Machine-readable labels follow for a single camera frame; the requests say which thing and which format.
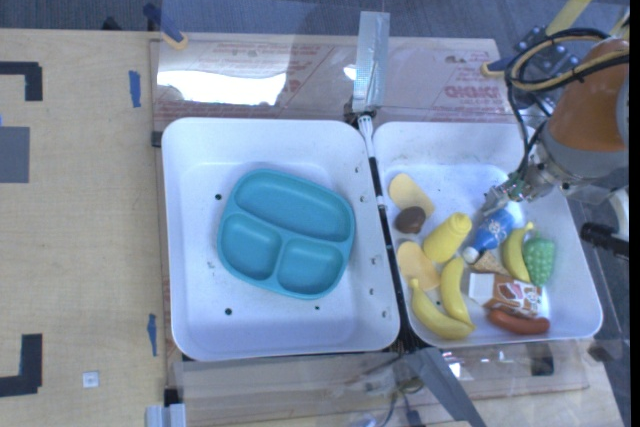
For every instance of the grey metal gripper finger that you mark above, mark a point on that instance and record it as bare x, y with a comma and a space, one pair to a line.
506, 201
491, 200

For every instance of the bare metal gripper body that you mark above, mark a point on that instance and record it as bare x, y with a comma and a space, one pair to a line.
531, 184

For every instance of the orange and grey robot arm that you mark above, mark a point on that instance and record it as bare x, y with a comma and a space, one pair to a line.
587, 115

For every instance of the blue bottle white cap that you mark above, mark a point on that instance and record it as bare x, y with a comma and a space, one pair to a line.
492, 232

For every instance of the yellow banana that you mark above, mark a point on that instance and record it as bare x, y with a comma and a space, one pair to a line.
435, 317
514, 255
454, 287

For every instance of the yellow squeeze bottle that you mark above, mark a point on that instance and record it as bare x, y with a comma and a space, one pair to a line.
446, 237

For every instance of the tan ice cream cone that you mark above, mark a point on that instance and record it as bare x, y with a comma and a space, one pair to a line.
489, 264

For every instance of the green grapes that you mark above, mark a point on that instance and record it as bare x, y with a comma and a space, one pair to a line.
539, 261

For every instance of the brown biscuit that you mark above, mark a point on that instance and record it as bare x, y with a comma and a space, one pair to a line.
410, 220

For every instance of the yellow flat slice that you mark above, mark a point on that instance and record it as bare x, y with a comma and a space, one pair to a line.
417, 265
407, 192

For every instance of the orange and white carton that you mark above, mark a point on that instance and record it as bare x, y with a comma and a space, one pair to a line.
515, 296

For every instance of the thin black and white rod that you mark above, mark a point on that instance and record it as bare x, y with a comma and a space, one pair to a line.
380, 205

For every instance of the white plastic tray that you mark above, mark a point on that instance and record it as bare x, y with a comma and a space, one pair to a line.
570, 295
200, 235

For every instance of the red sausage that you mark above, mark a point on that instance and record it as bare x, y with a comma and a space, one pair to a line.
517, 324

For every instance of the brown cardboard board red print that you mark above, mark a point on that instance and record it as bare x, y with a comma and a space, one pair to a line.
440, 85

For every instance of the blue divided plate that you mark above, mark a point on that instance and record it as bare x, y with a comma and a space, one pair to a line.
287, 235

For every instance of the black cylinder on white bracket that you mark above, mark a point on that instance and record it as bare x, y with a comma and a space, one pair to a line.
602, 235

